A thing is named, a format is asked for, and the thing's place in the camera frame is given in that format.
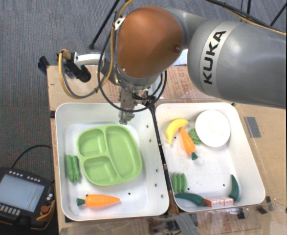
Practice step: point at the white round plate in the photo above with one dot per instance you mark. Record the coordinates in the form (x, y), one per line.
(213, 128)

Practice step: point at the green pea pods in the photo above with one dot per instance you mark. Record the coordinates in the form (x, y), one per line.
(179, 182)
(72, 168)

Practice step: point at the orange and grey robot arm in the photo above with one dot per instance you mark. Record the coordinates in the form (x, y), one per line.
(236, 62)

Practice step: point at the black cylinder on white bracket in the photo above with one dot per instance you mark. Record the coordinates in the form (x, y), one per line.
(81, 68)

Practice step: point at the yellow banana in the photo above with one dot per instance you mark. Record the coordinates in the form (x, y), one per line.
(172, 128)

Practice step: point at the dark green cucumber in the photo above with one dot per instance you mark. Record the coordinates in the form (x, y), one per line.
(191, 198)

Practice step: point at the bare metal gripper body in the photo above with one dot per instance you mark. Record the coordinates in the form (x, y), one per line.
(128, 99)

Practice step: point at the white plastic tray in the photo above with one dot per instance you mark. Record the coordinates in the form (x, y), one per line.
(148, 155)
(214, 170)

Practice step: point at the brown cardboard board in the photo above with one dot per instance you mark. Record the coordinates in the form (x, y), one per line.
(268, 141)

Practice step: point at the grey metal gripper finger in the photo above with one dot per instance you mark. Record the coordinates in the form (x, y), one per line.
(130, 116)
(122, 119)

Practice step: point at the red and white carton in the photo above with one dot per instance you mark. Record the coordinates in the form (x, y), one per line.
(217, 201)

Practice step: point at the green divided plate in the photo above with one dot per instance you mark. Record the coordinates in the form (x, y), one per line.
(118, 146)

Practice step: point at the orange carrot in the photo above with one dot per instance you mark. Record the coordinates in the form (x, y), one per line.
(101, 201)
(187, 142)

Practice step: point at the dark green chili pepper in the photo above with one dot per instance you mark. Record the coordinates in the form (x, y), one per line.
(234, 190)

